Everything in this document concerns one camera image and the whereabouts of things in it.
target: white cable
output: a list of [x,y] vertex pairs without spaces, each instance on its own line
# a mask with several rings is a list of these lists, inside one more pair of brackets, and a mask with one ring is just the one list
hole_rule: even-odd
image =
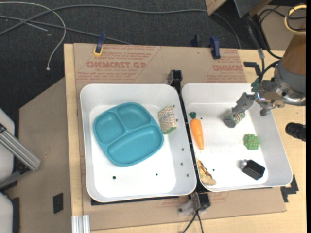
[[[44,5],[41,5],[41,4],[38,4],[38,3],[32,3],[32,2],[18,2],[18,1],[6,1],[6,2],[0,2],[0,4],[27,4],[27,5],[35,5],[35,6],[39,6],[39,7],[42,7],[42,8],[45,8],[46,10],[49,10],[51,11],[51,9],[49,9],[48,7],[44,6]],[[52,11],[62,22],[64,28],[66,27],[65,26],[65,23],[63,21],[63,19],[60,17],[60,15],[54,11]],[[64,41],[65,39],[65,36],[66,36],[66,29],[64,29],[64,35],[62,37],[62,39],[59,41],[59,43],[57,44],[57,46],[54,48],[52,54],[50,55],[50,58],[49,58],[49,61],[48,61],[48,65],[47,65],[47,71],[50,71],[50,62],[51,62],[51,59],[55,53],[55,51],[58,49],[58,47],[60,46],[60,44]]]

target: toy carrot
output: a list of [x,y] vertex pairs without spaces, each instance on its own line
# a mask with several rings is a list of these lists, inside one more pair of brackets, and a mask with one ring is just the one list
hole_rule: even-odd
[[194,136],[194,139],[198,143],[200,150],[203,150],[204,142],[203,142],[203,131],[201,121],[196,118],[195,112],[190,112],[189,115],[192,118],[190,122],[192,134]]

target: blue clamp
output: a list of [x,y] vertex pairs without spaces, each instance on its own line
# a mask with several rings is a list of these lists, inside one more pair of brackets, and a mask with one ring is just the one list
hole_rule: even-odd
[[212,36],[209,39],[209,45],[211,48],[213,48],[213,50],[211,51],[211,54],[212,54],[214,60],[220,59],[219,39],[216,36]]
[[101,54],[103,53],[103,48],[104,48],[103,43],[105,42],[105,40],[106,40],[106,33],[103,32],[99,35],[98,43],[95,46],[94,51],[93,51],[94,55],[101,56]]

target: black connector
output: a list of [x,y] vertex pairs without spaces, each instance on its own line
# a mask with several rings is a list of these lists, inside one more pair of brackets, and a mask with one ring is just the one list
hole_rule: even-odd
[[4,131],[6,131],[6,127],[0,123],[0,134]]
[[182,82],[182,80],[183,75],[181,73],[181,70],[171,70],[167,78],[168,84],[172,87],[175,87],[178,93],[180,93],[180,83]]
[[257,162],[254,162],[253,160],[248,160],[244,164],[245,166],[242,168],[242,172],[255,180],[259,180],[266,170],[263,166],[259,165]]
[[199,193],[199,201],[200,201],[200,208],[199,211],[205,210],[206,208],[210,207],[210,200],[208,193]]
[[306,125],[290,122],[286,125],[285,132],[294,138],[306,141]]
[[255,68],[256,75],[259,76],[261,74],[260,66],[256,62],[243,62],[245,67],[253,67]]

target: blue divided plate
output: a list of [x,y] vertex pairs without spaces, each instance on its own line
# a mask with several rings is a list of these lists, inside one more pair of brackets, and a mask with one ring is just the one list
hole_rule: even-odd
[[124,103],[100,114],[94,134],[108,159],[118,166],[137,164],[163,145],[163,133],[150,113],[138,103]]

